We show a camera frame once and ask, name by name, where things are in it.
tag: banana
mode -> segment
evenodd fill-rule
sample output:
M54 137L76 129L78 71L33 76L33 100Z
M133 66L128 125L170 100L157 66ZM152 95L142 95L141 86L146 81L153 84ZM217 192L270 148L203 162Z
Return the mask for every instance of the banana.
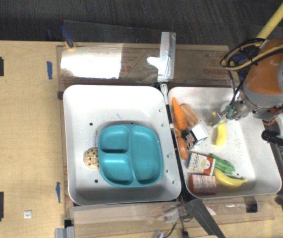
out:
M214 169L214 176L216 178L216 181L218 181L221 185L224 185L228 188L238 188L243 183L248 181L246 178L245 179L230 178L218 168Z
M227 130L226 130L226 124L223 122L220 125L217 126L217 137L215 141L216 146L222 146L226 142L227 138Z

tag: cookie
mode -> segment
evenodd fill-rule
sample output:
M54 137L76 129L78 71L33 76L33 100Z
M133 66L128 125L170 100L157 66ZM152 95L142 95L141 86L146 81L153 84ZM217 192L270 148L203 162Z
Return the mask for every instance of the cookie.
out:
M84 164L89 169L97 169L100 164L98 162L98 151L97 148L90 148L84 154Z

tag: food item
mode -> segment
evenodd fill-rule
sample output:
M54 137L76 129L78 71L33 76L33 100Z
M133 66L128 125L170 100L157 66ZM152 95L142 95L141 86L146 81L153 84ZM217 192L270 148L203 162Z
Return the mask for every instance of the food item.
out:
M172 105L177 127L181 130L186 130L186 128L188 127L186 116L174 97L172 98Z
M84 154L84 164L89 169L99 168L97 148L90 148Z
M177 137L176 140L177 140L177 145L179 147L179 153L180 153L181 159L187 160L189 158L189 155L187 152L187 145L184 139L181 137Z
M248 181L246 178L245 179L236 179L236 178L228 177L218 168L214 169L214 176L216 178L216 181L218 181L221 185L226 186L228 188L238 188L243 183Z
M187 119L188 125L190 127L194 127L200 122L197 114L186 104L181 105L181 109L183 110L185 117Z
M197 153L191 153L187 163L190 172L212 176L215 167L215 159Z
M218 168L223 173L231 175L233 172L235 172L235 167L229 161L223 160L213 153L210 153L209 157L216 160L215 161L215 168Z
M177 125L176 125L176 122L173 121L174 123L174 133L175 133L175 136L176 137L182 137L182 130L180 130Z
M227 130L226 130L226 124L223 122L220 125L217 126L217 137L215 141L216 146L222 146L226 142L227 138Z
M216 194L216 179L214 176L190 175L190 191L197 195Z
M187 144L187 148L192 150L194 146L202 143L207 137L208 134L204 126L201 122L199 122L196 126L191 128L187 134L184 135L184 140Z

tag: yellow pole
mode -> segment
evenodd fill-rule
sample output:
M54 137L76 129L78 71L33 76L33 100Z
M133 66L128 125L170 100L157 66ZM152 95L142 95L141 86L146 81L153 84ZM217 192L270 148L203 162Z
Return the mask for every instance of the yellow pole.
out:
M269 21L264 26L264 28L257 35L257 38L266 39L282 19L283 19L283 2L280 5L280 7L276 10L274 15L272 15L272 17L269 19Z

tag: wooden panel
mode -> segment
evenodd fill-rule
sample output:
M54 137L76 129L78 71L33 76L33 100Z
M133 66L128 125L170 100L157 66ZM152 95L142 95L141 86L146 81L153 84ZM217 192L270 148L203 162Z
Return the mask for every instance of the wooden panel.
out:
M56 45L0 41L0 237L54 237L64 225ZM52 80L47 61L53 63ZM24 219L25 210L32 210L31 219Z

